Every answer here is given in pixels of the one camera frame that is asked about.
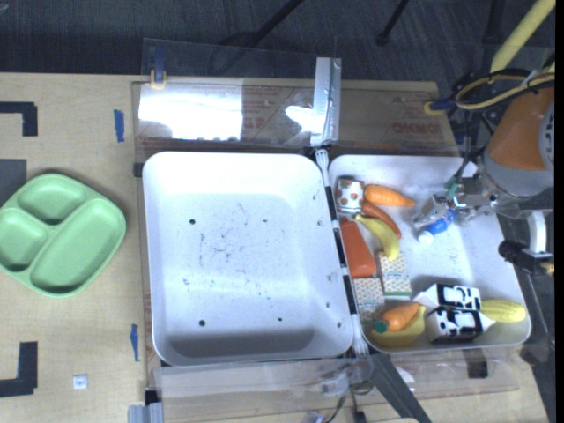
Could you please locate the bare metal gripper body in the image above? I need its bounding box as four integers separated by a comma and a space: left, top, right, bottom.
453, 176, 501, 219

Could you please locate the white and blue bottle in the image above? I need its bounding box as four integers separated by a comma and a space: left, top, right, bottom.
417, 211, 462, 246

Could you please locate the yellow banana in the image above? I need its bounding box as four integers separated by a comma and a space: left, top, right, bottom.
354, 213, 402, 263
367, 305, 428, 349

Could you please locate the white plastic tray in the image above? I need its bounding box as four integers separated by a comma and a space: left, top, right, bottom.
141, 151, 356, 367
328, 154, 533, 355

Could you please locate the white and orange patterned carton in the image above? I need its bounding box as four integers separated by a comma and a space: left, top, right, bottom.
375, 251, 413, 300
352, 277, 386, 322

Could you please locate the orange bottle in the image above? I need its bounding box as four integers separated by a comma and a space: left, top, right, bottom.
338, 216, 378, 279

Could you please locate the white can with orange print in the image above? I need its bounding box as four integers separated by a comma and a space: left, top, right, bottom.
336, 175, 367, 214

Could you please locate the black and white milk carton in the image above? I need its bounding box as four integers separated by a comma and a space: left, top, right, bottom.
412, 282, 483, 312
424, 307, 497, 345

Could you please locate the yellow corn cob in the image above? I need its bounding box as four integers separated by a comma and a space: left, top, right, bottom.
479, 299, 528, 324

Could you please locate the green divided plate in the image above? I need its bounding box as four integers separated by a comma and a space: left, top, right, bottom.
0, 173, 128, 300

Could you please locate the black cylinder on white bracket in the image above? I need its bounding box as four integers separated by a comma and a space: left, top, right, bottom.
498, 209, 554, 277

